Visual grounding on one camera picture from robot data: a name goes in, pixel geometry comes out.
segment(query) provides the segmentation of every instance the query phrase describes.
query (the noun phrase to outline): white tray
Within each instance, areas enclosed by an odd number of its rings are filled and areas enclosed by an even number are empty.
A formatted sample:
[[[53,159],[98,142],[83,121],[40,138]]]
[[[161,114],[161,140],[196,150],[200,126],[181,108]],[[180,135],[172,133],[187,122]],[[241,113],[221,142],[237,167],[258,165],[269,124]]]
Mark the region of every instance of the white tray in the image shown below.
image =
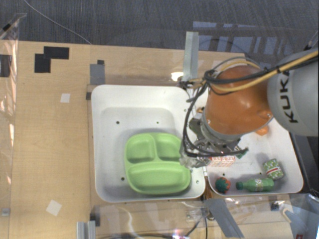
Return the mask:
[[[190,186],[169,196],[142,195],[127,182],[124,149],[142,132],[166,132],[182,137],[187,93],[177,87],[101,85],[92,93],[95,186],[107,202],[192,199],[205,189],[203,169],[193,169]]]
[[[243,195],[278,195],[299,192],[304,184],[301,170],[293,148],[289,133],[273,119],[269,125],[269,132],[260,136],[256,133],[244,135],[239,146],[248,147],[249,151],[241,159],[236,158],[235,163],[230,167],[207,167],[209,183],[215,189],[215,181],[218,177],[224,176],[231,182],[227,194],[222,196],[243,196]],[[274,190],[271,192],[254,192],[237,190],[237,181],[246,181],[252,178],[266,178],[263,163],[276,158],[283,170],[284,177],[275,181]]]

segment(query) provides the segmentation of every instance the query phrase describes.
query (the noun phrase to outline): metal bracket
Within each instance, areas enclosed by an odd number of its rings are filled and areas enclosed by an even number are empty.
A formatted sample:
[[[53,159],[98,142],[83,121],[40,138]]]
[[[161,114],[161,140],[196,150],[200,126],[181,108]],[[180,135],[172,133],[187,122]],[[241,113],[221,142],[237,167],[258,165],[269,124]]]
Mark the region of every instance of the metal bracket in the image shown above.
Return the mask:
[[[185,55],[182,77],[182,81],[184,82],[197,78],[198,50],[198,32],[186,32]]]
[[[95,239],[95,221],[88,223],[78,222],[76,224],[77,239]]]

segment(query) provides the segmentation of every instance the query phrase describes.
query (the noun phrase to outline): label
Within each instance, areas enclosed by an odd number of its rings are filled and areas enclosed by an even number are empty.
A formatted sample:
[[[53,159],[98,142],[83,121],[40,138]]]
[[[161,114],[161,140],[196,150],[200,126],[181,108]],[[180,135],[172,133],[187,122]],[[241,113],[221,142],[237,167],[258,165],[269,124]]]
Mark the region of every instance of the label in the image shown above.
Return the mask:
[[[269,175],[269,174],[272,173],[272,172],[278,171],[278,170],[279,170],[279,167],[275,167],[275,168],[273,168],[273,169],[267,171],[267,175]]]
[[[286,116],[286,119],[289,119],[288,121],[290,123],[298,123],[298,120],[296,120],[295,115],[296,112],[294,112],[295,108],[292,106],[292,101],[290,100],[291,94],[290,94],[290,87],[291,87],[291,82],[289,81],[289,76],[290,73],[288,71],[284,72],[282,74],[282,78],[280,79],[280,100],[281,100],[281,105],[283,112]]]
[[[263,181],[262,181],[261,179],[256,179],[255,182],[256,182],[256,189],[255,189],[255,191],[256,191],[256,192],[263,191]]]

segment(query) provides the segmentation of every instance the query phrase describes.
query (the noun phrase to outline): toy fruit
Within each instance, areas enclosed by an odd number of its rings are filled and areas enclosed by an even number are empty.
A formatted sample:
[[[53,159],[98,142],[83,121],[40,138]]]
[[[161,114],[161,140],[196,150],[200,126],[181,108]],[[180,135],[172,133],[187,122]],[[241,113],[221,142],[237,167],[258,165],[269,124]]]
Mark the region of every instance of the toy fruit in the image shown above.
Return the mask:
[[[215,182],[215,187],[219,193],[226,194],[230,188],[230,181],[225,177],[219,177]]]

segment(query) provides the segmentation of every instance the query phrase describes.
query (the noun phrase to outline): white tape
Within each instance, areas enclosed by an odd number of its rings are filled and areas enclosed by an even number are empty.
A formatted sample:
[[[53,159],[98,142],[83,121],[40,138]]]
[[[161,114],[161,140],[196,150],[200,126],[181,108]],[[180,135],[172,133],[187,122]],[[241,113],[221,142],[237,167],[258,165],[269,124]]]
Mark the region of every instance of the white tape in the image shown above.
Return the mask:
[[[69,103],[71,94],[62,94],[61,95],[61,103]]]
[[[58,202],[51,200],[50,204],[46,208],[46,211],[54,216],[57,216],[59,214],[59,211],[61,209],[62,205]]]

